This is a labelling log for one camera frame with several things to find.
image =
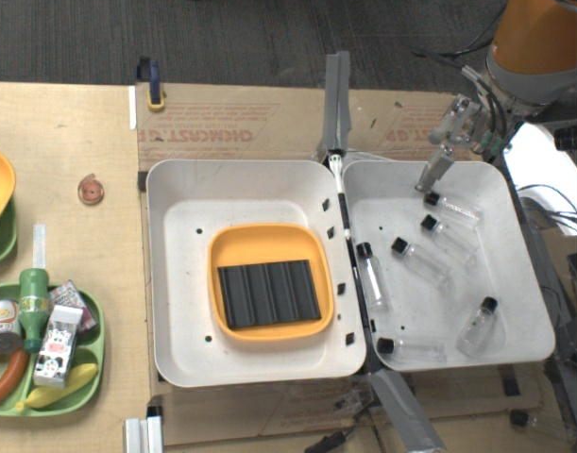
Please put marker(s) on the red and white packet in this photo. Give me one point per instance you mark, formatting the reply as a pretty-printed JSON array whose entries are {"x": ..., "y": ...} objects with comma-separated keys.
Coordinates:
[{"x": 87, "y": 316}]

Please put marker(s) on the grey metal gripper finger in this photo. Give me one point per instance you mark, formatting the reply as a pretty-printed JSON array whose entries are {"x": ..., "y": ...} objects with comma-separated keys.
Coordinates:
[{"x": 432, "y": 170}]

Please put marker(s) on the green bottle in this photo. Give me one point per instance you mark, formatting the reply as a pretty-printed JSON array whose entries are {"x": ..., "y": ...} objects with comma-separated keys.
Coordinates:
[{"x": 33, "y": 309}]

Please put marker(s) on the white plastic tray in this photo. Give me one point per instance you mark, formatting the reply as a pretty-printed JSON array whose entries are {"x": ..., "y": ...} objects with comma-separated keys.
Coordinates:
[
  {"x": 505, "y": 272},
  {"x": 184, "y": 300}
]

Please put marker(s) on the green divided plate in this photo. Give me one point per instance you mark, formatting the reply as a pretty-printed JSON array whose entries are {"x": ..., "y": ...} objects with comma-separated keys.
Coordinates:
[{"x": 90, "y": 342}]

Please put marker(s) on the thin black and white rod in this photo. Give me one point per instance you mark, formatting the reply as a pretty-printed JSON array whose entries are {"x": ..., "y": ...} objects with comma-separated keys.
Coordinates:
[{"x": 344, "y": 215}]

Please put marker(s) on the white carton cow print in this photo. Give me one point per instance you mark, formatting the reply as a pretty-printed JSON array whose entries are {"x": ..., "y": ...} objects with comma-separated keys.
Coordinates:
[{"x": 59, "y": 347}]

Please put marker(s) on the brown cardboard board red print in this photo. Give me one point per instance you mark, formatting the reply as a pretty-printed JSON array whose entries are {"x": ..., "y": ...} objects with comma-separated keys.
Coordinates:
[{"x": 278, "y": 125}]

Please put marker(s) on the clear plastic bottle black cap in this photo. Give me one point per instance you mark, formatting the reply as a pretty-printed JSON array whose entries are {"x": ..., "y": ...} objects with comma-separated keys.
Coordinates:
[
  {"x": 451, "y": 238},
  {"x": 422, "y": 261},
  {"x": 374, "y": 276},
  {"x": 543, "y": 426},
  {"x": 411, "y": 350},
  {"x": 453, "y": 210},
  {"x": 478, "y": 329}
]

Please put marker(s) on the small can yellow label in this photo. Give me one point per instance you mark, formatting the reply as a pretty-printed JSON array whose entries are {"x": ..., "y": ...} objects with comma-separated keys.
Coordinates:
[{"x": 2, "y": 328}]

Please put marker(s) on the pink round disc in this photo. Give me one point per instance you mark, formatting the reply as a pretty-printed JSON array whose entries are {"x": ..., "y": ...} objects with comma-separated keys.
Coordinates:
[{"x": 90, "y": 189}]

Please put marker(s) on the black ribbed rack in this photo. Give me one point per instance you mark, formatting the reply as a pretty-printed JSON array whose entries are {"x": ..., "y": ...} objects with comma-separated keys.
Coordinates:
[{"x": 269, "y": 294}]

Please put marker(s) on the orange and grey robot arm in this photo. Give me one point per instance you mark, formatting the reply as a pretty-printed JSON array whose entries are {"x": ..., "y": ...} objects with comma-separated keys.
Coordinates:
[{"x": 533, "y": 31}]

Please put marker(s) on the yellow banana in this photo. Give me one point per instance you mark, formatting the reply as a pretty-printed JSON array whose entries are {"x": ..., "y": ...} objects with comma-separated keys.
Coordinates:
[{"x": 75, "y": 379}]

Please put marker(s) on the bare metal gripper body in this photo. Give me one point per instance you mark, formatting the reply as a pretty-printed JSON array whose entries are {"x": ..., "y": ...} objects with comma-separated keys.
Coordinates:
[{"x": 463, "y": 123}]

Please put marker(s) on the red sausage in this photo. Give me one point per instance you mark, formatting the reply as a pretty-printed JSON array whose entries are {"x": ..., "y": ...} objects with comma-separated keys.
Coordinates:
[{"x": 9, "y": 378}]

